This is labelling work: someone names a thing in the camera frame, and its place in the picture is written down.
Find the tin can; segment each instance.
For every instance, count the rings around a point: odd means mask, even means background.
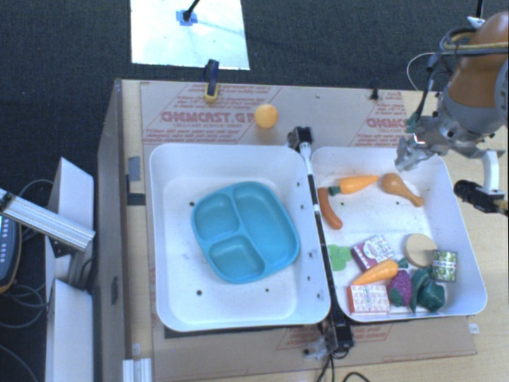
[[[454,251],[433,251],[432,279],[455,282],[458,254]]]

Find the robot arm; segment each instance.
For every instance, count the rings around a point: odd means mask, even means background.
[[[457,66],[440,95],[437,110],[432,116],[422,116],[425,95],[433,86],[431,74],[428,90],[407,122],[406,132],[410,135],[400,139],[395,160],[396,167],[402,171],[415,168],[435,154],[445,155],[449,149],[466,158],[481,158],[484,185],[460,181],[455,193],[484,212],[506,215],[503,193],[493,187],[495,170],[498,174],[497,157],[504,151],[481,150],[477,143],[493,135],[503,124],[507,127],[508,24],[509,13],[502,12],[478,29],[454,29],[445,35],[440,43],[441,51],[429,62],[429,71],[442,56],[457,56]],[[469,42],[460,44],[465,38]]]

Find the wooden table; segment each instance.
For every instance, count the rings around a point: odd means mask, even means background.
[[[139,81],[123,81],[122,106],[124,118],[124,140],[126,161],[132,154],[140,154],[141,100]],[[421,98],[419,92],[402,92],[405,108],[413,112]],[[434,99],[427,104],[434,108]],[[494,149],[507,149],[507,129],[502,127],[489,145]],[[450,152],[444,157],[452,182],[460,179],[483,182],[483,168],[480,161],[467,160]],[[507,191],[507,153],[500,159],[500,188]],[[144,193],[143,180],[131,183],[133,193]],[[425,361],[406,361],[391,364],[373,364],[362,368],[338,368],[336,380],[351,371],[364,374],[371,382],[429,381],[429,380],[507,380],[509,364],[509,301],[508,301],[508,256],[507,218],[496,214],[483,214],[471,205],[460,202],[472,246],[488,293],[488,304],[480,314],[469,318],[476,324],[479,333],[475,335],[478,353],[474,356],[441,358]],[[152,335],[150,325],[150,287],[146,249],[137,245],[146,243],[146,211],[144,207],[129,208],[127,213],[127,247],[129,248],[129,290],[130,290],[130,331],[132,342],[140,347],[141,357],[152,357]],[[284,372],[260,376],[232,377],[231,382],[294,382],[314,381],[319,370]],[[331,380],[330,373],[324,380]]]

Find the dark floor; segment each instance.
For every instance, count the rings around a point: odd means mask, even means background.
[[[232,83],[411,89],[406,65],[466,25],[477,0],[241,0],[250,71],[221,71]],[[509,0],[484,0],[484,16]],[[422,86],[423,61],[413,66]],[[130,0],[0,0],[0,188],[13,193],[52,179],[60,157],[90,174],[114,78],[198,80],[198,68],[130,62]],[[27,194],[44,204],[49,187]],[[23,245],[17,280],[44,282],[42,239]],[[25,315],[0,297],[0,322]],[[44,379],[45,319],[0,327]],[[0,349],[0,379],[29,380]]]

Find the blue plate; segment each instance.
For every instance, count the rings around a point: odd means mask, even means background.
[[[290,265],[300,250],[292,220],[258,182],[230,185],[199,200],[192,230],[208,262],[230,283],[249,283]]]

